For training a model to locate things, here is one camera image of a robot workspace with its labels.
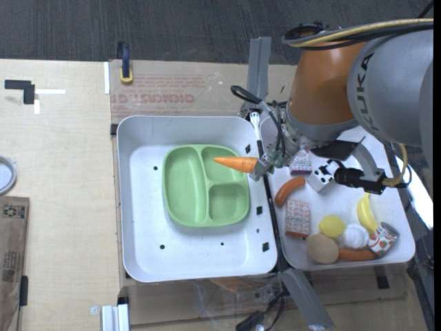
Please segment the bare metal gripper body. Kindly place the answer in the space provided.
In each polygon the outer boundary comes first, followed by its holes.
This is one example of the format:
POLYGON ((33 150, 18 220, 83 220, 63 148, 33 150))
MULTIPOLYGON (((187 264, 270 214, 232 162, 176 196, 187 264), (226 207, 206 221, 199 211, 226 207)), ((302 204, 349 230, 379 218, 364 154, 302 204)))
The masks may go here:
POLYGON ((281 134, 274 124, 267 125, 267 156, 275 168, 288 166, 308 145, 307 138, 291 124, 282 124, 280 128, 281 134))

